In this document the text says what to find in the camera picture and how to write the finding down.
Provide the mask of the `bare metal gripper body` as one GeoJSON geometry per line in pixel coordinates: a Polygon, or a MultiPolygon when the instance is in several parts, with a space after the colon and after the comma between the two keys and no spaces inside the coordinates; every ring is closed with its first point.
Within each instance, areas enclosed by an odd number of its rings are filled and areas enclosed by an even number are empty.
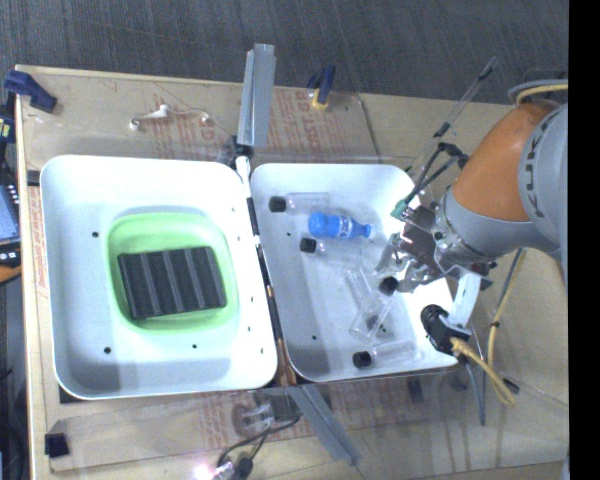
{"type": "Polygon", "coordinates": [[[461,266],[460,238],[443,210],[408,207],[403,221],[400,249],[418,267],[451,271],[461,266]]]}

